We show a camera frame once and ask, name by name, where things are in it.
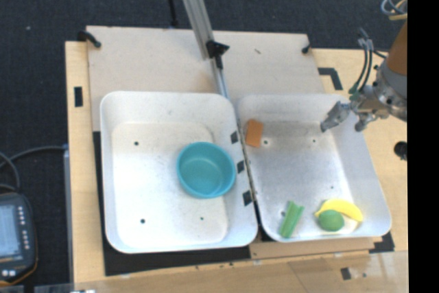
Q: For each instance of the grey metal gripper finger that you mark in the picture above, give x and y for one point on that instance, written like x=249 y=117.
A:
x=334 y=118
x=364 y=121

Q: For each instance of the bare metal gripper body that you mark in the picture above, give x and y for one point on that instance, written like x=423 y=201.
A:
x=384 y=103

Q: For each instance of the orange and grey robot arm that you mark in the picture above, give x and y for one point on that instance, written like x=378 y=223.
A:
x=398 y=55

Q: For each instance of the white plastic tray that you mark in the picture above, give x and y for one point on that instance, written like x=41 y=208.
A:
x=154 y=182
x=302 y=168

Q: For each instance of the orange biscuit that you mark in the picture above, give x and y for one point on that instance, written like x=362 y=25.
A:
x=254 y=133

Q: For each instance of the yellow banana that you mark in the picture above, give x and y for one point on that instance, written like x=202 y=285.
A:
x=346 y=207

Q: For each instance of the green ball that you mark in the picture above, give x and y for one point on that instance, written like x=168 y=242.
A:
x=331 y=220

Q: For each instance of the green celery stick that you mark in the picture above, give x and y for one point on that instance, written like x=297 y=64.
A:
x=291 y=220

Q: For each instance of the thin black and white rod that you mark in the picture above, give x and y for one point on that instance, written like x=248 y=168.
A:
x=223 y=84

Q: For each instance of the teal bowl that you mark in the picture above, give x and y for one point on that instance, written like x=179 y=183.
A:
x=205 y=169

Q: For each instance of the black block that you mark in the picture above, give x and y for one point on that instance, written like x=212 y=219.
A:
x=215 y=47

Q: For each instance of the pale wood board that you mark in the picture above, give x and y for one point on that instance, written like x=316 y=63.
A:
x=147 y=61

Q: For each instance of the black cylinder on white bracket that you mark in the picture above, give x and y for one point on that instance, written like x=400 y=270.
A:
x=401 y=150

